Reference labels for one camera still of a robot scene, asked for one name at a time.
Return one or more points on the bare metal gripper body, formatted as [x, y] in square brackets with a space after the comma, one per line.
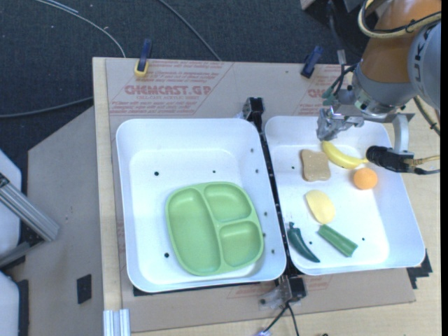
[364, 110]

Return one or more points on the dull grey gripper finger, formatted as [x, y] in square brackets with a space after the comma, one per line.
[323, 126]
[339, 126]

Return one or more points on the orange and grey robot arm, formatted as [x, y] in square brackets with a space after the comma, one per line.
[392, 51]

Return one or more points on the yellow banana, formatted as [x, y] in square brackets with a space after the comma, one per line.
[339, 157]

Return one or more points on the tan bread slice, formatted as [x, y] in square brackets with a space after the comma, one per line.
[315, 166]

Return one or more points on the orange ball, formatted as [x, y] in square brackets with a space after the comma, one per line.
[365, 178]

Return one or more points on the thin black rod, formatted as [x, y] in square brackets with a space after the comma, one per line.
[271, 173]

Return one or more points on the pale yellow potato chip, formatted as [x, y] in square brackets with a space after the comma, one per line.
[320, 206]

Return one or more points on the white plastic tray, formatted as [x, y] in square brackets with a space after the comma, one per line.
[196, 145]
[392, 222]

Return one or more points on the green celery stick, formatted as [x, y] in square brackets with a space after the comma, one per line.
[337, 240]

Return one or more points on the dark green chili pepper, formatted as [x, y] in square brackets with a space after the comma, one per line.
[301, 245]

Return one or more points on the brown cardboard board red print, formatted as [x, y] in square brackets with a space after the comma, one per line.
[182, 89]

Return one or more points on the green divided plate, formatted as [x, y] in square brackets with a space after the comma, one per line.
[189, 229]

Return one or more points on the black rectangular plate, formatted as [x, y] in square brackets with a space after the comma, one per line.
[84, 289]

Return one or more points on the black cylinder on white bracket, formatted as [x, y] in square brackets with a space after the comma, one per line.
[388, 157]

